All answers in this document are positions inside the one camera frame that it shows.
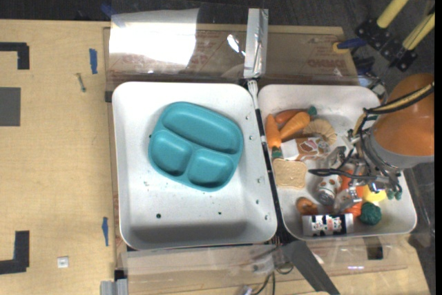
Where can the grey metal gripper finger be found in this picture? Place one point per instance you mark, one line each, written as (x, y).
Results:
(336, 154)
(347, 199)

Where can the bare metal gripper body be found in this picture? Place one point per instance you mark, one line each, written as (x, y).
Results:
(371, 173)

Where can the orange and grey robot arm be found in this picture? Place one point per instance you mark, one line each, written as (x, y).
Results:
(404, 134)

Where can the orange carrot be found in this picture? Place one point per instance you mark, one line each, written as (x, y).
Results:
(288, 115)
(273, 136)
(355, 209)
(295, 126)

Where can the small silver can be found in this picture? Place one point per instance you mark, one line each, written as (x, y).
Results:
(326, 190)

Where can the yellow toy food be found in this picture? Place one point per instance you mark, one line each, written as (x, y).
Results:
(376, 196)

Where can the green broccoli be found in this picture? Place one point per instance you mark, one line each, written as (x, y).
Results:
(370, 214)

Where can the beige croissant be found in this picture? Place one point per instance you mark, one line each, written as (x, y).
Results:
(323, 129)

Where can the pizza slice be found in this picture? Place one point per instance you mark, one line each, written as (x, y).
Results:
(307, 148)

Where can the black and white carton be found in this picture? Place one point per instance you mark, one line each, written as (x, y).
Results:
(326, 224)

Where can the brown doughnut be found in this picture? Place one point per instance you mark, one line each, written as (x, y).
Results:
(305, 206)

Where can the slice of bread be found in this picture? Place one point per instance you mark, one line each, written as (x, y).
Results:
(289, 173)

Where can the white plastic tray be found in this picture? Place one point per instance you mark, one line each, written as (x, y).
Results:
(331, 96)
(138, 210)

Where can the thin black and white rod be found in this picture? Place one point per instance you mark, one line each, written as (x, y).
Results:
(264, 141)

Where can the blue divided plate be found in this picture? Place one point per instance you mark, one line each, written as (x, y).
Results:
(198, 128)

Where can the green screw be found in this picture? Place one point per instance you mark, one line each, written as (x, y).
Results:
(81, 83)

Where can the small white square block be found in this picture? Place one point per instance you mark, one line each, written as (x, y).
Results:
(63, 262)

